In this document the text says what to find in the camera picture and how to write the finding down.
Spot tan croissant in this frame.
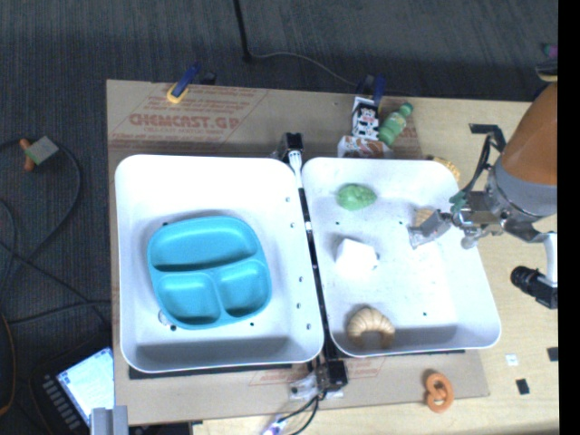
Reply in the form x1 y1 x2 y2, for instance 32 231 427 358
345 305 397 350

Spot black block with thin wires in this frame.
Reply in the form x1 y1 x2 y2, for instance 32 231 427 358
277 131 305 162
314 359 350 392

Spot brown and white carton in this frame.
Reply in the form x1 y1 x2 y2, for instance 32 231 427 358
336 134 394 160

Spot blue divided plate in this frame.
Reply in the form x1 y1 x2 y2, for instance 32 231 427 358
145 215 274 332

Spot thin black and white rod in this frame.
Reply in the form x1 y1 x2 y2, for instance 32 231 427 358
287 150 339 363

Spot orange pretzel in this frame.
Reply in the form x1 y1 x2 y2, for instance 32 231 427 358
422 369 456 414

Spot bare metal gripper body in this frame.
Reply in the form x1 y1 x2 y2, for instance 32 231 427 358
451 183 543 245

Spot brown cardboard board red print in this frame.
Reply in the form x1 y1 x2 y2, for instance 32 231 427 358
105 79 491 427

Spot black cylinder on white bracket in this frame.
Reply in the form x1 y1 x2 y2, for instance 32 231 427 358
510 230 559 310

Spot white wedge block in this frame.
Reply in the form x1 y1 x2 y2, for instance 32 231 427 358
333 237 380 274

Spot green bottle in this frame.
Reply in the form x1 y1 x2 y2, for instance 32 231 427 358
377 101 415 148

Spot green grapes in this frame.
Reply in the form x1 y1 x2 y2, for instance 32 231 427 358
335 182 379 213

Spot cow print milk carton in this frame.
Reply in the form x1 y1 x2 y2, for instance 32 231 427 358
350 96 382 141

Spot yellow corn cob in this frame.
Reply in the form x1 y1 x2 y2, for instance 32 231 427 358
426 154 462 183

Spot white plastic tray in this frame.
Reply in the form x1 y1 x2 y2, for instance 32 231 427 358
300 156 502 359
113 153 325 374

